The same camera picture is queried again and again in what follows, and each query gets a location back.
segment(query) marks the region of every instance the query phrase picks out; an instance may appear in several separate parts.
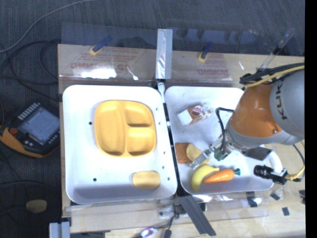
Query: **dark floor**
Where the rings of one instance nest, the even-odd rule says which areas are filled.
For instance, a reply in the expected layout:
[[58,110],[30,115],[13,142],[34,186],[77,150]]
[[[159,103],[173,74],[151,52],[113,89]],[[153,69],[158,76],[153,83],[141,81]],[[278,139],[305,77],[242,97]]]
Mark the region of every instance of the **dark floor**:
[[[0,50],[10,48],[0,53],[0,100],[6,118],[34,100],[58,107],[56,44],[90,44],[91,32],[83,36],[83,24],[154,33],[172,28],[175,50],[199,51],[212,42],[213,52],[263,55],[294,29],[280,54],[305,54],[305,0],[89,1],[44,17],[19,41],[36,20],[77,1],[81,0],[0,0]],[[127,47],[155,48],[150,38],[122,38]],[[59,197],[59,149],[36,159],[0,143],[0,238],[48,237],[48,224],[59,220]],[[48,202],[44,213],[25,210],[26,201],[40,198]]]

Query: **blue clip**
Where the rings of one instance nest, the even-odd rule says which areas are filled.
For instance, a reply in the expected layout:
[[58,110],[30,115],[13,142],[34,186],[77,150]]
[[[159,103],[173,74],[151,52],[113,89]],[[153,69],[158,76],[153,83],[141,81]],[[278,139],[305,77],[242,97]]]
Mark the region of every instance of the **blue clip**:
[[208,56],[208,52],[210,50],[211,47],[211,42],[209,42],[204,48],[203,50],[199,53],[198,56],[198,60],[201,62],[205,62]]
[[105,37],[103,38],[101,41],[99,41],[96,45],[92,46],[90,48],[90,53],[92,55],[96,55],[99,52],[101,52],[101,50],[103,49],[104,46],[107,46],[108,42],[110,42],[112,40],[111,36]]

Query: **yellow plate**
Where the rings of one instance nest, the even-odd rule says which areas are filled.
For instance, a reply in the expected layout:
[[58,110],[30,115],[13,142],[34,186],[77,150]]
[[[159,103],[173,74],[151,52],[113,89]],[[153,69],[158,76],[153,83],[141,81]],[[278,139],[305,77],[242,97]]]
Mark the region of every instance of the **yellow plate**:
[[148,154],[157,143],[153,114],[140,102],[104,101],[95,111],[95,137],[98,148],[111,156]]

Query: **multimeter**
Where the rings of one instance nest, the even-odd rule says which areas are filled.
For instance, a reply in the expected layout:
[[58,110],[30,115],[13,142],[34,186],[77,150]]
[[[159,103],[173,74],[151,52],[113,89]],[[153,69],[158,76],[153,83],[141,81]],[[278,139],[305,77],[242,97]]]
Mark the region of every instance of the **multimeter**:
[[0,141],[30,157],[47,156],[60,145],[57,110],[33,102],[3,121]]

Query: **orange carrot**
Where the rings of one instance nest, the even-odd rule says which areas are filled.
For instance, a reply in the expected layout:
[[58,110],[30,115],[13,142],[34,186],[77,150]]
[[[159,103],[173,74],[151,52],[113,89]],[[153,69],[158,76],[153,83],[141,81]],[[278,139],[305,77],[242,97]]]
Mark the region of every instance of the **orange carrot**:
[[220,182],[232,180],[234,175],[240,175],[240,169],[224,169],[218,171],[204,180],[204,183]]

